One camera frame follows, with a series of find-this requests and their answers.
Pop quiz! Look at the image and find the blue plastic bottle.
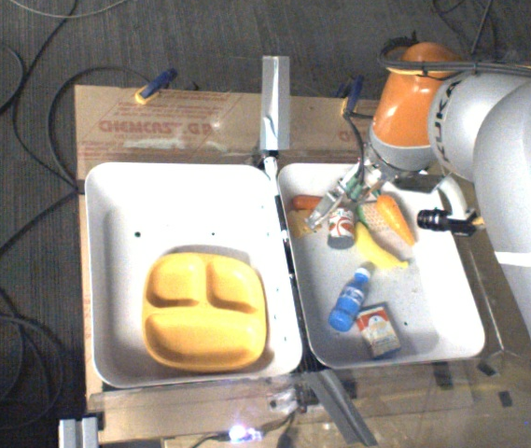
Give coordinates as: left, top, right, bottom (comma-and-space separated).
328, 267, 372, 333

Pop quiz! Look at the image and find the tan toy bread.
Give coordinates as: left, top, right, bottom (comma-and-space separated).
287, 209, 318, 240

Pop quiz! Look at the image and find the pale checkered wafer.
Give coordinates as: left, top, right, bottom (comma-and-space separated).
363, 203, 412, 253

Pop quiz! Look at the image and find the red and white can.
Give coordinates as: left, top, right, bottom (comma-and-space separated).
327, 206, 357, 247

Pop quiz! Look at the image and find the yellow divided plate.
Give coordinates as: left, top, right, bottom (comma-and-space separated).
141, 251, 269, 374

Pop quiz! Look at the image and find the white plastic tray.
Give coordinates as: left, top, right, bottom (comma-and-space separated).
84, 161, 304, 389
276, 161, 487, 371

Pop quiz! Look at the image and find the black cylinder on white bracket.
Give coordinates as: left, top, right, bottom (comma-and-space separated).
416, 175, 480, 239

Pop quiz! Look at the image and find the yellow banana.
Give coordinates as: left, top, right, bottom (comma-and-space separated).
354, 221, 411, 271

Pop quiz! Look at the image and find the orange-red toy sausage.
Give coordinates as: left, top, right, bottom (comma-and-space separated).
291, 194, 325, 212

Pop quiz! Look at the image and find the brown cardboard board red print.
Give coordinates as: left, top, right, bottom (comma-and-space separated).
74, 84, 502, 408

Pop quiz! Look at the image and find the red and white carton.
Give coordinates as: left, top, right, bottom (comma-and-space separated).
355, 301, 403, 360

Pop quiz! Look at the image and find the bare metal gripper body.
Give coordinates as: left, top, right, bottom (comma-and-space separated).
333, 154, 402, 203

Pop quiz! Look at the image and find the orange carrot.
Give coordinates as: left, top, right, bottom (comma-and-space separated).
375, 194, 417, 247

